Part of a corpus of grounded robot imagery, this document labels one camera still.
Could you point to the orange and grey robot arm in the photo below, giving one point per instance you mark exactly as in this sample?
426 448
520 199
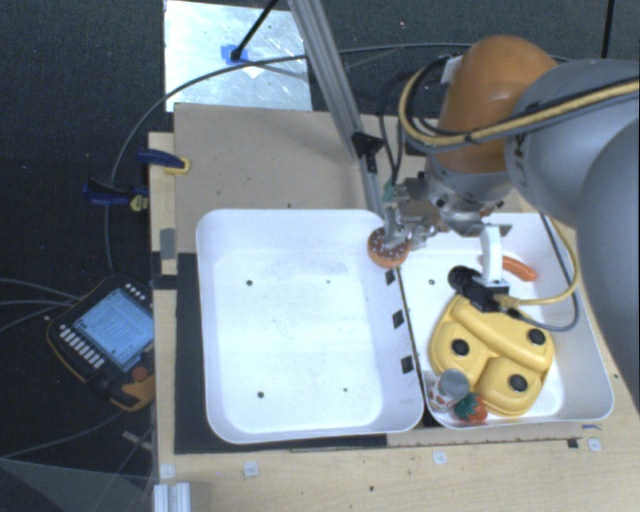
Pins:
575 150

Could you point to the black cylinder on white bracket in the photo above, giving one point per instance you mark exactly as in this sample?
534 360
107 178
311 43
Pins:
477 287

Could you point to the brown doughnut with sprinkles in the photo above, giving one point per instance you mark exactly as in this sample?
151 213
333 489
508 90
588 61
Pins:
382 254

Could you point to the brown cardboard board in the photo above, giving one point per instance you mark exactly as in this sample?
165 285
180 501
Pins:
260 160

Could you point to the orange sausage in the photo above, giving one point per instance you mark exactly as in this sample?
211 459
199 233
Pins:
522 270

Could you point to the yellow divided plate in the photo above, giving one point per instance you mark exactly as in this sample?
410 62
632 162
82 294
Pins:
492 345

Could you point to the white plastic tray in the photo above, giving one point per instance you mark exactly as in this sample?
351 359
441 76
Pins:
300 325
570 360

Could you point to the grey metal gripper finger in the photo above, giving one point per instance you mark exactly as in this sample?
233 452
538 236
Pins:
417 236
393 227

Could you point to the red strawberry with green leaves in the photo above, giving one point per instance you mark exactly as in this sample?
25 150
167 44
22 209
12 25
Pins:
472 409

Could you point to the white can with grey lid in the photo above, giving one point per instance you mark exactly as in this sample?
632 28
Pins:
450 387

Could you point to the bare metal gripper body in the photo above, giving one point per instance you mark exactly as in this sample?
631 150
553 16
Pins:
425 202

